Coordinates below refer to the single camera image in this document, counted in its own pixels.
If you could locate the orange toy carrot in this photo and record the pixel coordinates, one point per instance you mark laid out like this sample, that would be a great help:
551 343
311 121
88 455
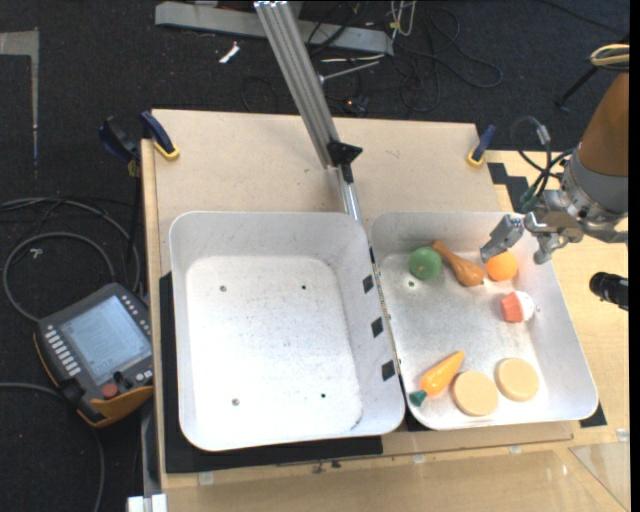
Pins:
440 376

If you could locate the green round toy fruit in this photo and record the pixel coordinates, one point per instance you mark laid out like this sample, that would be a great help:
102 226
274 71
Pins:
425 263

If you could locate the orange toy fruit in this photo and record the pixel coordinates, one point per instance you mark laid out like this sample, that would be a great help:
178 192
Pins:
502 266

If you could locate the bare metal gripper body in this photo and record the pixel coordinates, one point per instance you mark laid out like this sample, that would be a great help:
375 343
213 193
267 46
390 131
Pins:
587 220

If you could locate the pale wood board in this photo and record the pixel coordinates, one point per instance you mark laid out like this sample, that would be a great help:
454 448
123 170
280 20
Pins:
240 165

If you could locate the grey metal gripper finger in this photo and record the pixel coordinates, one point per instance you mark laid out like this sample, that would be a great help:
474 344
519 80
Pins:
546 247
505 232

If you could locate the beige round biscuit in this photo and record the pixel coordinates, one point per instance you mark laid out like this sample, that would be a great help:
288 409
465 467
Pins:
475 393
517 379

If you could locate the brown toy chicken drumstick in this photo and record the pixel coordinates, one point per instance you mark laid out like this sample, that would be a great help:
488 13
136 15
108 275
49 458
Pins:
465 270

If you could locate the white plastic tray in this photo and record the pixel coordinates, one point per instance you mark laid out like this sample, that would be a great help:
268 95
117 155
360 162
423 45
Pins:
275 340
450 325

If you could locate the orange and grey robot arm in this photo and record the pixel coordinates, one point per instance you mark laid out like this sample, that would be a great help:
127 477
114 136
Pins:
607 125

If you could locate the pink and white toy cupcake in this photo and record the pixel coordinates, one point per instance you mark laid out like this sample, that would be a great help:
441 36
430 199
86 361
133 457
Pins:
515 306

